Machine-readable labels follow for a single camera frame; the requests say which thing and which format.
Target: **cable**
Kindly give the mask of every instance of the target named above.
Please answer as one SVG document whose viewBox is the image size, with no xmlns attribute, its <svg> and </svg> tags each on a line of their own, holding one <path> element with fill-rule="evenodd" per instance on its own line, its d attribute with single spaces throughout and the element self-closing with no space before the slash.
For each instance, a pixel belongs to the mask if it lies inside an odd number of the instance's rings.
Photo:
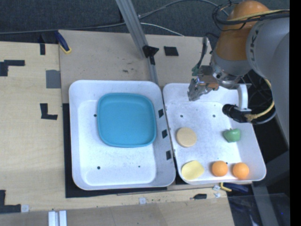
<svg viewBox="0 0 301 226">
<path fill-rule="evenodd" d="M 232 2 L 228 1 L 227 4 L 220 5 L 216 7 L 212 13 L 212 18 L 215 23 L 215 25 L 221 30 L 221 31 L 230 31 L 230 30 L 240 30 L 242 29 L 246 23 L 248 22 L 255 22 L 255 21 L 262 21 L 266 19 L 274 19 L 274 18 L 282 18 L 282 17 L 289 17 L 290 16 L 290 10 L 289 9 L 281 9 L 281 10 L 272 10 L 272 11 L 267 11 L 267 12 L 259 12 L 259 13 L 254 13 L 250 15 L 246 15 L 240 18 L 236 19 L 231 19 L 231 20 L 224 20 L 224 19 L 219 19 L 218 14 L 219 12 L 223 12 L 225 8 L 235 6 L 239 2 Z M 236 24 L 242 24 L 241 27 L 237 29 L 227 29 L 223 30 L 222 28 L 219 27 L 218 24 L 223 24 L 223 25 L 236 25 Z"/>
<path fill-rule="evenodd" d="M 169 31 L 169 32 L 172 32 L 172 33 L 175 33 L 175 34 L 177 34 L 177 35 L 180 35 L 180 36 L 183 36 L 183 37 L 184 37 L 183 34 L 180 34 L 180 33 L 178 33 L 178 32 L 172 31 L 172 30 L 170 30 L 170 29 L 168 29 L 168 28 L 165 28 L 165 27 L 161 27 L 161 26 L 159 26 L 159 25 L 155 25 L 155 24 L 147 24 L 147 23 L 141 23 L 141 24 L 143 24 L 143 25 L 155 26 L 155 27 L 158 27 L 158 28 L 162 28 L 162 29 L 165 29 L 165 30 L 167 30 L 167 31 Z"/>
<path fill-rule="evenodd" d="M 184 2 L 184 1 L 201 1 L 201 2 L 209 3 L 209 4 L 213 5 L 213 6 L 215 6 L 216 8 L 219 7 L 217 4 L 215 4 L 215 3 L 211 2 L 211 1 L 208 1 L 208 0 L 176 0 L 176 1 L 173 1 L 173 2 L 168 3 L 168 4 L 166 4 L 166 5 L 163 5 L 162 7 L 158 8 L 158 9 L 156 9 L 156 10 L 153 10 L 153 11 L 151 11 L 151 12 L 147 12 L 147 13 L 145 13 L 145 14 L 138 15 L 138 18 L 145 18 L 146 16 L 149 16 L 149 15 L 151 15 L 151 14 L 154 14 L 154 13 L 156 13 L 156 12 L 162 10 L 162 9 L 165 9 L 165 8 L 171 6 L 171 5 L 174 5 L 174 4 L 179 3 L 179 2 Z M 229 14 L 228 14 L 226 11 L 224 11 L 224 10 L 223 10 L 223 13 L 224 13 L 226 16 L 229 15 Z"/>
<path fill-rule="evenodd" d="M 253 79 L 251 78 L 250 74 L 247 74 L 248 79 L 250 80 L 251 84 L 254 86 L 254 88 L 257 90 L 257 92 L 266 100 L 268 100 L 268 98 L 261 92 L 263 91 L 262 89 L 258 89 L 257 86 L 255 85 L 255 83 L 253 82 Z"/>
<path fill-rule="evenodd" d="M 193 0 L 176 0 L 174 2 L 168 3 L 156 10 L 147 12 L 145 14 L 142 15 L 138 15 L 138 19 L 143 19 L 146 18 L 160 10 L 163 10 L 173 4 L 179 3 L 179 2 L 183 2 L 183 1 L 193 1 Z M 209 3 L 215 7 L 218 7 L 217 4 L 210 2 L 208 0 L 195 0 L 195 1 L 201 1 L 201 2 L 206 2 Z M 58 31 L 58 30 L 90 30 L 90 29 L 102 29 L 102 28 L 111 28 L 111 27 L 117 27 L 117 26 L 122 26 L 122 25 L 126 25 L 126 23 L 116 23 L 116 24 L 109 24 L 109 25 L 99 25 L 99 26 L 90 26 L 90 27 L 80 27 L 80 28 L 58 28 L 58 29 L 44 29 L 44 30 L 31 30 L 31 31 L 18 31 L 18 32 L 0 32 L 0 35 L 11 35 L 11 34 L 22 34 L 22 33 L 34 33 L 34 32 L 54 32 L 54 31 Z"/>
<path fill-rule="evenodd" d="M 268 86 L 271 88 L 271 83 L 267 79 L 264 79 L 264 80 L 266 81 Z M 274 104 L 275 103 L 274 103 L 274 100 L 273 100 L 271 105 L 265 111 L 263 111 L 261 113 L 258 113 L 258 114 L 246 114 L 245 117 L 247 118 L 248 121 L 252 121 L 254 119 L 257 119 L 257 118 L 267 114 L 268 112 L 270 112 L 270 110 L 274 107 Z"/>
<path fill-rule="evenodd" d="M 261 124 L 264 124 L 264 123 L 267 123 L 269 122 L 270 120 L 272 120 L 275 116 L 276 116 L 277 112 L 276 110 L 274 111 L 274 113 L 267 119 L 263 120 L 263 121 L 252 121 L 251 123 L 253 125 L 261 125 Z"/>
<path fill-rule="evenodd" d="M 257 93 L 261 93 L 261 92 L 264 92 L 264 91 L 270 91 L 270 89 L 260 89 L 260 90 L 257 90 L 255 91 L 250 97 L 249 97 L 249 103 L 251 103 L 251 100 L 253 99 L 253 97 L 257 94 Z M 266 98 L 266 102 L 264 102 L 263 104 L 267 103 L 268 101 L 270 101 L 272 98 Z"/>
</svg>

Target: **black hole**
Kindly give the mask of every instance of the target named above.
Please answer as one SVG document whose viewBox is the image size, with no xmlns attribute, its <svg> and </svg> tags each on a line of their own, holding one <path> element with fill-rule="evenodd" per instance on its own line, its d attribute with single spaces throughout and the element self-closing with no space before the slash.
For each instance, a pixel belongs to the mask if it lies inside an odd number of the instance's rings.
<svg viewBox="0 0 301 226">
<path fill-rule="evenodd" d="M 171 159 L 171 152 L 170 151 L 166 151 L 166 160 Z"/>
<path fill-rule="evenodd" d="M 158 110 L 158 113 L 159 113 L 159 118 L 161 118 L 164 115 L 163 109 Z"/>
<path fill-rule="evenodd" d="M 162 131 L 162 137 L 163 138 L 167 137 L 167 130 Z"/>
</svg>

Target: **yellow cable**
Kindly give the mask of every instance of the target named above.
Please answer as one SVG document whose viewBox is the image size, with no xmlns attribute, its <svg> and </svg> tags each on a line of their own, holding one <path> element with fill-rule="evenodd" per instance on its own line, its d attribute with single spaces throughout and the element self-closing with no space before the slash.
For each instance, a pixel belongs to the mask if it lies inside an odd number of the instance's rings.
<svg viewBox="0 0 301 226">
<path fill-rule="evenodd" d="M 280 11 L 289 12 L 290 10 L 289 9 L 280 9 L 280 10 L 270 10 L 270 11 L 265 11 L 265 12 L 252 13 L 252 14 L 248 14 L 248 15 L 245 15 L 242 17 L 230 19 L 229 21 L 239 21 L 239 20 L 244 20 L 244 19 L 250 18 L 250 17 L 268 15 L 268 14 L 280 12 Z"/>
<path fill-rule="evenodd" d="M 232 192 L 232 189 L 225 187 L 224 183 L 221 183 L 221 189 L 226 191 L 226 192 Z"/>
<path fill-rule="evenodd" d="M 264 79 L 266 81 L 266 83 L 268 84 L 269 88 L 271 89 L 271 83 L 267 80 Z M 265 111 L 258 113 L 258 114 L 246 114 L 245 117 L 247 118 L 248 121 L 257 119 L 258 117 L 261 117 L 265 114 L 267 114 L 273 107 L 274 107 L 275 103 L 274 100 L 272 101 L 271 105 L 268 107 L 268 109 L 266 109 Z"/>
</svg>

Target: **gray carpet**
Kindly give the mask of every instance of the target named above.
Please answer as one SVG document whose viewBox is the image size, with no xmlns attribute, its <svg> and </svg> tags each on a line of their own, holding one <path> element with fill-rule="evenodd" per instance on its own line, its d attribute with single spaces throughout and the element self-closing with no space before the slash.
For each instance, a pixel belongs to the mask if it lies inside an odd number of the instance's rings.
<svg viewBox="0 0 301 226">
<path fill-rule="evenodd" d="M 136 12 L 144 14 L 176 0 L 132 0 Z M 208 0 L 220 5 L 228 0 Z M 289 8 L 290 0 L 257 0 L 270 9 Z M 185 1 L 172 5 L 142 20 L 185 36 L 219 34 L 211 14 L 214 6 L 206 2 Z M 4 35 L 5 32 L 90 27 L 119 22 L 115 0 L 0 0 L 0 40 L 37 42 L 40 32 Z M 147 34 L 171 34 L 160 28 L 143 25 Z M 125 26 L 91 31 L 127 32 Z M 55 41 L 53 33 L 45 33 Z"/>
</svg>

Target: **beige round sponge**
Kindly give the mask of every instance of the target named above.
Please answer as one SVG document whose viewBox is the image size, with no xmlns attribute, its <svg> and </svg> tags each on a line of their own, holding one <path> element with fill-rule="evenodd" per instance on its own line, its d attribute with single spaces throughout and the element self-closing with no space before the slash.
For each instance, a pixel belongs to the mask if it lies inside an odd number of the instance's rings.
<svg viewBox="0 0 301 226">
<path fill-rule="evenodd" d="M 197 135 L 192 129 L 182 127 L 176 133 L 176 140 L 181 146 L 191 147 L 197 142 Z"/>
</svg>

